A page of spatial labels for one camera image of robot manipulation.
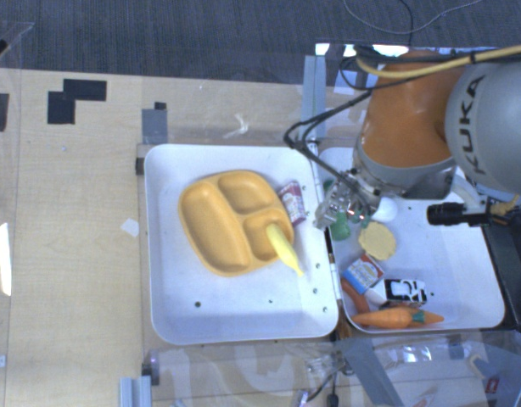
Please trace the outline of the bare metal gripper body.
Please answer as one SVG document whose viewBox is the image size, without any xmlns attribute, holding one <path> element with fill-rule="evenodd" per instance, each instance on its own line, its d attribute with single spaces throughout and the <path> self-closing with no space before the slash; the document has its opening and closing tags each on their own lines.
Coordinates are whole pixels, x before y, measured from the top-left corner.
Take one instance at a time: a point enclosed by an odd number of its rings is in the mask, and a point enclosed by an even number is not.
<svg viewBox="0 0 521 407">
<path fill-rule="evenodd" d="M 325 191 L 324 199 L 317 207 L 314 225 L 320 230 L 329 228 L 345 215 L 354 224 L 366 225 L 381 200 L 381 190 L 361 173 L 360 169 L 343 172 Z"/>
</svg>

